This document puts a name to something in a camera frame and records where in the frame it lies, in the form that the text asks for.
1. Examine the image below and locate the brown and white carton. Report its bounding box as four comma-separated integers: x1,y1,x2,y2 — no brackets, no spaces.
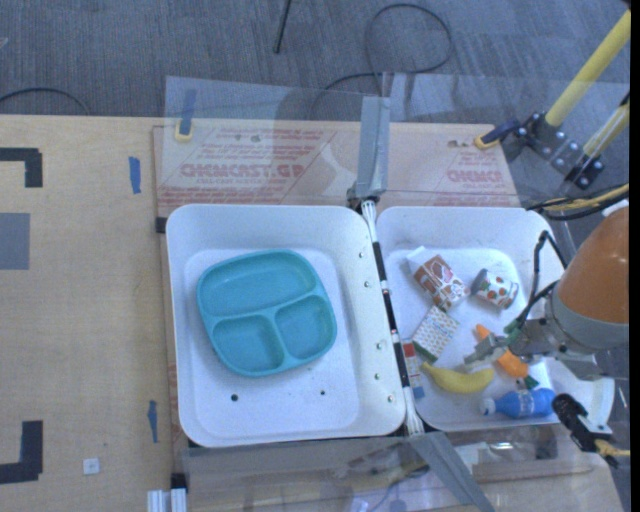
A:
405,245,471,312

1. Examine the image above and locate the blue bottle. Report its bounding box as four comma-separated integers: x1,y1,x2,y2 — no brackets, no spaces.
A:
480,387,557,420

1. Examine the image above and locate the brown cardboard board red print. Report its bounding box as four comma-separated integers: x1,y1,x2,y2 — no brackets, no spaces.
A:
152,122,597,484

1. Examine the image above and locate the small white red blue packet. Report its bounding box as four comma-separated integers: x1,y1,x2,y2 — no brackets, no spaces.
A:
402,339,426,400

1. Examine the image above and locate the black cylinder on white bracket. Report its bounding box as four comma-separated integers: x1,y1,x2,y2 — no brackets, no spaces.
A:
548,349,617,454

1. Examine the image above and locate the orange carrot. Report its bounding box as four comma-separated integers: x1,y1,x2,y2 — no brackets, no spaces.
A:
473,323,540,391

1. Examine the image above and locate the white packet with orange pattern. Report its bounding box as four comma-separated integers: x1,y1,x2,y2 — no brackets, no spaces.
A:
410,304,461,364

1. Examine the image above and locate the yellow banana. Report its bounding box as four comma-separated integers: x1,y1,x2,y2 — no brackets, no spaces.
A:
419,360,496,395

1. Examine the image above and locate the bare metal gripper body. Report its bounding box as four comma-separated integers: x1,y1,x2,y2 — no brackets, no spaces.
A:
507,317,567,359

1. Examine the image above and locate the blue divided plate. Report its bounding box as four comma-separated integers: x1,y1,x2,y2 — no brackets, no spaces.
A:
195,248,339,379

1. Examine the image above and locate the white plastic tray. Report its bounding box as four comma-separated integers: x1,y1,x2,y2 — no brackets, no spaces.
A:
374,205,567,434
164,203,407,449

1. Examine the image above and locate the white can with red print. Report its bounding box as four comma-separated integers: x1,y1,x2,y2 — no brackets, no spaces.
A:
469,268,520,311

